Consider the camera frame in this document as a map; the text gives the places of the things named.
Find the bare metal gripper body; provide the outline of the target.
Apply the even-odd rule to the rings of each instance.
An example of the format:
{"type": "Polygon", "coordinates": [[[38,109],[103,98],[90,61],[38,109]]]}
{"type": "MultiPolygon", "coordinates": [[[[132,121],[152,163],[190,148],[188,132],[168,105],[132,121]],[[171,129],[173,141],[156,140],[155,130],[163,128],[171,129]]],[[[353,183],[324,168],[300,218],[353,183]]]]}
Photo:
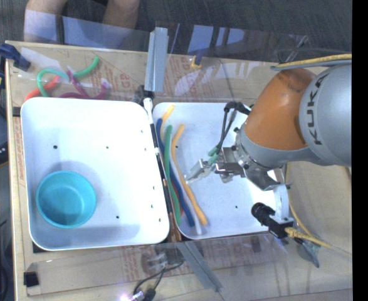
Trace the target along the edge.
{"type": "Polygon", "coordinates": [[[245,177],[255,184],[261,179],[261,166],[242,145],[223,147],[218,155],[214,172],[228,182],[234,176],[245,177]]]}

